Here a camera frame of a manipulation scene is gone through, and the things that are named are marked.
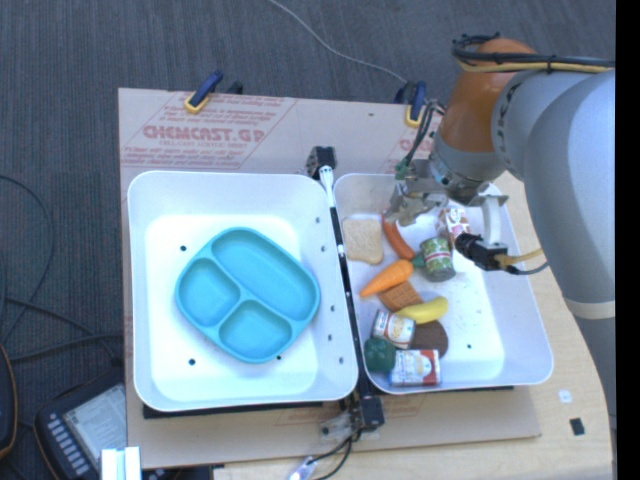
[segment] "white cable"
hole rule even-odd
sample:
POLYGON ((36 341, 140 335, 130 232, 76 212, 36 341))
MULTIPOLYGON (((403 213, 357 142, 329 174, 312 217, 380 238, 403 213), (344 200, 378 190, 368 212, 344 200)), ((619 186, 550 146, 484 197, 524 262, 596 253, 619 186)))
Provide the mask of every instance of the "white cable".
POLYGON ((291 16, 294 20, 296 20, 298 23, 300 23, 300 25, 302 25, 307 30, 307 32, 309 32, 309 34, 311 34, 316 39, 316 41, 318 41, 322 46, 324 46, 331 53, 334 53, 338 57, 342 57, 343 59, 347 59, 347 60, 349 60, 351 62, 356 62, 358 64, 362 64, 363 66, 367 66, 367 67, 370 67, 370 68, 373 68, 373 69, 378 69, 380 71, 383 71, 383 72, 387 73, 388 75, 391 75, 392 77, 397 78, 403 84, 407 83, 407 81, 404 78, 402 78, 398 73, 395 73, 395 72, 391 71, 390 69, 387 69, 387 68, 382 67, 382 66, 378 66, 376 64, 372 64, 370 62, 366 62, 364 60, 356 59, 354 57, 350 57, 349 55, 345 55, 344 53, 339 52, 338 50, 333 48, 331 45, 327 44, 326 41, 324 41, 318 34, 316 34, 316 32, 314 32, 314 30, 309 25, 307 25, 304 21, 302 21, 302 19, 297 14, 295 14, 293 11, 287 9, 284 5, 282 5, 280 2, 277 2, 276 0, 267 0, 267 1, 271 2, 273 5, 275 5, 279 9, 282 9, 289 16, 291 16))
POLYGON ((320 173, 320 181, 324 185, 324 189, 327 192, 327 201, 329 201, 329 208, 333 208, 336 205, 336 200, 333 195, 333 169, 329 165, 323 165, 318 171, 320 173))

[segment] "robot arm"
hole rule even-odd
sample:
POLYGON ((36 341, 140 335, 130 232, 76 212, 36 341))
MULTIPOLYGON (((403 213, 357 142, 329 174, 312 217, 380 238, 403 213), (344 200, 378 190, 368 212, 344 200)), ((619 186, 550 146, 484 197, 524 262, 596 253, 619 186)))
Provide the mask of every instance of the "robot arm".
MULTIPOLYGON (((434 194, 482 205, 487 183, 505 170, 524 183, 539 242, 603 385, 615 457, 615 65, 542 57, 496 36, 465 36, 454 55, 469 70, 429 159, 396 176, 387 218, 413 222, 434 194)), ((456 248, 474 259, 471 247, 482 242, 469 238, 456 248)))

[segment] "black cable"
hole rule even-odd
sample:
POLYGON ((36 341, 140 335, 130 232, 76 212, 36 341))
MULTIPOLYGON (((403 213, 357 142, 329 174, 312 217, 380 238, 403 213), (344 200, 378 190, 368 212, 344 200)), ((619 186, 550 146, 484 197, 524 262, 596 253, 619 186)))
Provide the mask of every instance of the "black cable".
POLYGON ((429 126, 431 126, 433 114, 434 112, 436 112, 437 107, 438 107, 438 103, 436 101, 429 101, 427 103, 427 106, 424 112, 422 113, 420 124, 418 125, 418 132, 416 133, 416 138, 413 141, 413 144, 411 145, 411 149, 409 150, 407 155, 404 157, 406 165, 409 165, 409 163, 411 163, 411 160, 413 160, 413 155, 416 154, 416 151, 420 147, 420 144, 426 137, 427 132, 429 131, 429 126))
POLYGON ((509 272, 509 274, 513 274, 514 276, 529 276, 532 274, 537 274, 538 272, 542 272, 545 268, 549 266, 549 262, 545 261, 542 265, 536 268, 532 268, 531 270, 520 270, 513 265, 509 265, 505 270, 509 272))
MULTIPOLYGON (((16 435, 16 440, 14 443, 14 448, 18 445, 18 443, 22 440, 22 437, 27 433, 27 431, 33 430, 33 425, 30 423, 27 423, 25 421, 22 420, 18 420, 18 425, 21 426, 22 428, 20 430, 18 430, 18 434, 16 435)), ((13 460, 13 458, 11 456, 5 457, 7 463, 9 464, 9 467, 11 467, 11 469, 13 470, 13 472, 18 475, 22 480, 27 480, 27 475, 25 475, 22 470, 20 469, 20 467, 16 464, 16 462, 13 460)))
MULTIPOLYGON (((9 302, 11 302, 12 304, 23 305, 23 306, 28 307, 30 309, 34 309, 36 311, 40 311, 41 313, 48 314, 48 315, 50 315, 50 316, 52 316, 54 318, 62 320, 63 322, 67 322, 67 323, 69 323, 71 325, 74 325, 78 329, 82 329, 83 331, 85 331, 90 336, 95 336, 96 335, 95 331, 92 331, 91 329, 89 329, 83 323, 81 323, 78 320, 76 320, 74 318, 71 318, 69 316, 62 315, 61 313, 58 313, 58 312, 53 311, 51 309, 47 309, 47 308, 45 308, 43 306, 40 306, 38 304, 35 304, 33 302, 27 302, 27 301, 23 301, 23 300, 18 300, 18 299, 14 298, 14 297, 7 297, 7 300, 9 302)), ((111 356, 111 358, 117 357, 117 354, 113 351, 113 349, 111 347, 109 347, 109 345, 106 342, 101 341, 100 343, 102 344, 102 346, 104 346, 107 349, 107 352, 109 352, 109 355, 111 356)))
POLYGON ((360 439, 360 431, 358 431, 355 434, 351 434, 337 448, 334 448, 332 451, 330 451, 328 453, 325 453, 324 455, 320 455, 319 457, 317 457, 317 458, 313 459, 312 461, 310 461, 310 462, 316 462, 316 461, 318 461, 320 459, 324 459, 326 457, 329 457, 330 455, 333 455, 333 454, 339 452, 345 446, 347 447, 347 449, 344 452, 344 455, 342 456, 342 459, 340 459, 340 462, 338 462, 336 467, 332 471, 327 473, 326 475, 323 475, 323 476, 320 476, 318 478, 315 478, 314 480, 326 480, 327 478, 331 478, 338 471, 340 471, 342 466, 344 466, 345 462, 347 462, 347 459, 349 458, 349 455, 351 454, 351 450, 352 450, 354 441, 357 441, 358 439, 360 439))
POLYGON ((494 62, 495 64, 520 63, 533 64, 545 63, 550 66, 554 64, 576 64, 579 66, 594 66, 601 68, 615 68, 614 60, 591 59, 583 57, 564 57, 557 55, 542 55, 538 53, 522 53, 522 52, 477 52, 469 51, 466 48, 472 45, 486 43, 492 39, 500 37, 500 33, 496 32, 493 36, 475 35, 468 36, 463 34, 460 39, 453 41, 452 54, 461 62, 469 65, 475 65, 474 62, 494 62))
MULTIPOLYGON (((49 214, 49 210, 47 209, 45 204, 42 202, 42 199, 40 199, 40 196, 38 196, 38 194, 36 194, 31 188, 29 188, 27 185, 25 185, 21 181, 15 178, 12 178, 10 176, 7 176, 5 174, 0 174, 0 179, 13 183, 18 187, 20 187, 21 189, 25 190, 31 197, 33 197, 33 199, 35 199, 35 201, 38 203, 38 205, 42 209, 42 212, 45 216, 47 231, 49 232, 49 251, 47 253, 47 259, 42 268, 42 272, 40 273, 40 277, 38 278, 38 282, 36 283, 35 288, 31 292, 31 295, 28 297, 28 299, 31 300, 33 299, 37 291, 40 289, 40 286, 42 286, 42 283, 44 282, 45 276, 47 274, 47 270, 49 269, 49 265, 51 263, 51 258, 53 257, 53 244, 54 244, 53 219, 49 214)), ((2 336, 2 339, 0 339, 2 343, 5 343, 7 341, 7 338, 13 331, 14 327, 16 326, 16 324, 18 323, 22 315, 24 314, 24 311, 25 311, 25 308, 23 307, 22 310, 19 311, 18 314, 14 317, 13 321, 9 324, 9 328, 7 329, 7 332, 5 332, 4 336, 2 336)))
POLYGON ((85 343, 87 341, 101 340, 101 339, 106 339, 106 338, 120 338, 120 339, 123 339, 123 335, 122 335, 122 333, 100 333, 100 334, 93 334, 91 336, 82 336, 80 338, 69 340, 69 341, 66 341, 64 343, 58 343, 57 345, 52 345, 50 347, 42 348, 40 350, 36 350, 36 351, 33 351, 33 352, 28 352, 26 354, 22 354, 22 355, 19 355, 19 356, 14 356, 14 357, 9 358, 9 360, 12 363, 15 364, 18 361, 24 361, 26 359, 32 359, 34 357, 41 356, 41 355, 47 354, 49 352, 55 352, 56 350, 59 350, 59 349, 62 349, 62 348, 66 348, 66 347, 70 347, 72 345, 77 345, 79 343, 85 343))
POLYGON ((0 251, 0 322, 2 322, 2 312, 7 301, 7 271, 4 266, 4 258, 0 251))

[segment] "blue divided plate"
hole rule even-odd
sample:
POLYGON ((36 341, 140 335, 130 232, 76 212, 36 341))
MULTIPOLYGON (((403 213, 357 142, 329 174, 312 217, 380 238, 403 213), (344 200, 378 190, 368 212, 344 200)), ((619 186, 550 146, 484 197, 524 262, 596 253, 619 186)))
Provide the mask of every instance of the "blue divided plate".
POLYGON ((247 363, 287 349, 315 315, 320 289, 287 251, 250 228, 234 227, 198 251, 176 283, 184 316, 247 363))

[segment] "cable connector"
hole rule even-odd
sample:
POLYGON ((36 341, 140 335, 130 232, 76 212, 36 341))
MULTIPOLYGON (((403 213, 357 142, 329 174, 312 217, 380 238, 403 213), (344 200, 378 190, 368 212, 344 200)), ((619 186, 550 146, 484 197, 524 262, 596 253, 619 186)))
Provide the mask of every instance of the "cable connector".
POLYGON ((409 175, 410 169, 411 167, 409 166, 409 160, 406 157, 403 158, 395 166, 395 179, 398 181, 403 181, 409 175))
POLYGON ((289 480, 307 480, 311 477, 317 465, 318 463, 309 455, 302 461, 302 464, 289 475, 289 480))
POLYGON ((320 169, 325 165, 328 165, 332 169, 335 169, 336 165, 338 165, 335 149, 331 146, 314 147, 307 157, 307 162, 305 165, 307 169, 307 175, 309 175, 314 180, 319 180, 320 169))
POLYGON ((361 398, 357 406, 358 427, 364 431, 376 430, 384 425, 384 410, 382 400, 378 396, 361 398))
POLYGON ((504 270, 496 256, 507 254, 503 243, 487 243, 480 235, 461 233, 455 242, 456 250, 465 258, 473 261, 482 270, 504 270))

